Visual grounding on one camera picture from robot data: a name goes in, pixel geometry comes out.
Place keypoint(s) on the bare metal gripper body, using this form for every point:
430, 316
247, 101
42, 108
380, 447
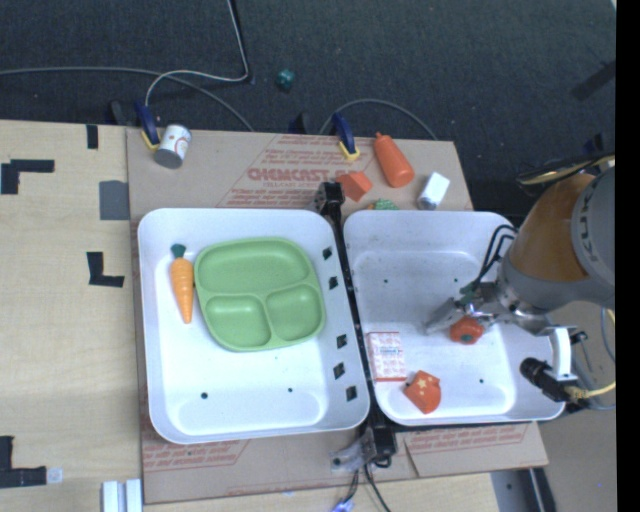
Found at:
492, 300

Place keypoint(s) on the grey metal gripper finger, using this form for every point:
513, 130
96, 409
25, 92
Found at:
442, 316
486, 321

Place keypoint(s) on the orange round toy vegetable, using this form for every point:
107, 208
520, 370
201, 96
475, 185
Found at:
465, 332

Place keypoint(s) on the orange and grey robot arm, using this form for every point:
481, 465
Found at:
550, 240

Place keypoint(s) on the white plastic tray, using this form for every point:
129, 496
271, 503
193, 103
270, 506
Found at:
250, 390
415, 280

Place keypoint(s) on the white and red packet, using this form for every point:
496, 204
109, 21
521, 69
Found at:
386, 356

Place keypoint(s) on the orange carton with yellow star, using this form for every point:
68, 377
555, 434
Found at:
424, 392

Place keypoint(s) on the thin black rod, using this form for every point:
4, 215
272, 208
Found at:
356, 320

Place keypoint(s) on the white carton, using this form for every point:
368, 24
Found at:
434, 191

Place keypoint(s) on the green broccoli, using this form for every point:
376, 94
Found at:
384, 204

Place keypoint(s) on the orange bottle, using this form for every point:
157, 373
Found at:
394, 162

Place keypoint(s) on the green divided plate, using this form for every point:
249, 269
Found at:
250, 272

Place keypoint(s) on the brown cardboard board red print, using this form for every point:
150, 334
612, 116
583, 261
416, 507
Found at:
280, 160

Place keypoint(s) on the orange carrot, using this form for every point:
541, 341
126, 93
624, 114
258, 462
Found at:
182, 285

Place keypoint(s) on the dark green ball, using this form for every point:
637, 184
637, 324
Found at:
285, 79

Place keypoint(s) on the white and orange can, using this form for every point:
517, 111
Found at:
174, 145

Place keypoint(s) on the black cylinder on white bracket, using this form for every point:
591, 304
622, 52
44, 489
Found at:
547, 377

